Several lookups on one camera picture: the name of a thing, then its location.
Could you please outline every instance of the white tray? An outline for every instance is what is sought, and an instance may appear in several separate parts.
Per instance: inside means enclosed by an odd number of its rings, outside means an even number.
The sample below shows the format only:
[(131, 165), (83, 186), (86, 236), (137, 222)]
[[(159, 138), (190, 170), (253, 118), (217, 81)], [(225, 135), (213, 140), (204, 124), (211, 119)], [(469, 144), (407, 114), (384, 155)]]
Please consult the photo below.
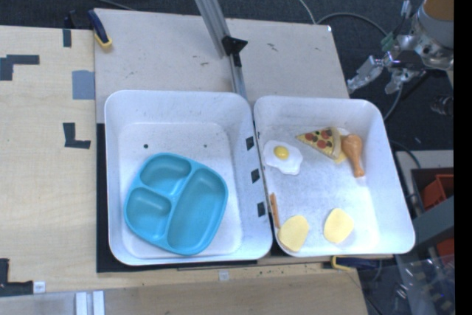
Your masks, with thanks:
[[(303, 215), (310, 224), (297, 257), (401, 254), (414, 245), (414, 230), (392, 158), (380, 111), (364, 100), (267, 96), (254, 106), (260, 151), (271, 139), (297, 147), (304, 159), (297, 176), (264, 164), (268, 194), (275, 193), (280, 223)], [(361, 164), (365, 177), (356, 179), (348, 160), (333, 160), (295, 136), (327, 126), (364, 141)], [(354, 220), (353, 233), (335, 245), (323, 236), (329, 212), (339, 207)]]
[[(254, 140), (254, 146), (246, 143)], [(272, 234), (249, 104), (225, 92), (131, 91), (105, 103), (108, 233), (111, 251), (132, 266), (256, 260)], [(131, 181), (149, 156), (171, 152), (200, 162), (225, 180), (229, 197), (220, 228), (200, 254), (166, 252), (136, 236), (123, 218)], [(253, 171), (260, 179), (253, 182)]]

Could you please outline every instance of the fried egg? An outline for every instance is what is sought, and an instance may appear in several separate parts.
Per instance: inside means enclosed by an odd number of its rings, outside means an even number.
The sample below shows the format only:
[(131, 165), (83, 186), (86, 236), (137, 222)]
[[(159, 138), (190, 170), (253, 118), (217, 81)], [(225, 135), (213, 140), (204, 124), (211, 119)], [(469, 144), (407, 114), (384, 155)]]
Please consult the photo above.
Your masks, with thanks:
[(285, 175), (298, 175), (303, 160), (298, 148), (275, 140), (264, 145), (263, 158), (267, 165), (278, 168)]

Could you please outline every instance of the egg yolk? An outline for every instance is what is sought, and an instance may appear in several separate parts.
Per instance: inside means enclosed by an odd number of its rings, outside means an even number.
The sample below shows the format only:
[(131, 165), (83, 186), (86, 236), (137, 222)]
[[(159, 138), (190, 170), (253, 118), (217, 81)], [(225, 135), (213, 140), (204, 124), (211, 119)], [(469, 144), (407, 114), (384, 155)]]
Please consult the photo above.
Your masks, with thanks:
[(288, 149), (283, 146), (276, 146), (274, 149), (274, 155), (281, 160), (287, 160), (289, 152)]

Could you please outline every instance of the toy pizza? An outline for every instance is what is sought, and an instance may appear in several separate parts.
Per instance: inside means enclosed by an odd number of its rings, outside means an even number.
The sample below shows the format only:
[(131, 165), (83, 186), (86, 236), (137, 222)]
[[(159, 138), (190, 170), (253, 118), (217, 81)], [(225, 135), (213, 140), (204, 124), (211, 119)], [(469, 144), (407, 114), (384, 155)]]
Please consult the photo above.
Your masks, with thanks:
[(339, 130), (333, 126), (309, 131), (297, 135), (296, 138), (333, 160), (337, 160), (341, 154), (341, 134)]

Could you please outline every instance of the potato slice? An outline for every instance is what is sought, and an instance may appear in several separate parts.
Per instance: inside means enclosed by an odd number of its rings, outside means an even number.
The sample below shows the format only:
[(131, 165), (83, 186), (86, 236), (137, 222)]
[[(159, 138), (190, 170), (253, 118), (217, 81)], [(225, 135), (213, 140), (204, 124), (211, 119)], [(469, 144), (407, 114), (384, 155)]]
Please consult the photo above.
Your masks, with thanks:
[(331, 210), (324, 223), (324, 237), (331, 243), (341, 243), (354, 229), (354, 220), (339, 208)]
[(309, 229), (310, 225), (303, 215), (294, 215), (280, 227), (277, 237), (287, 249), (298, 252), (305, 243)]

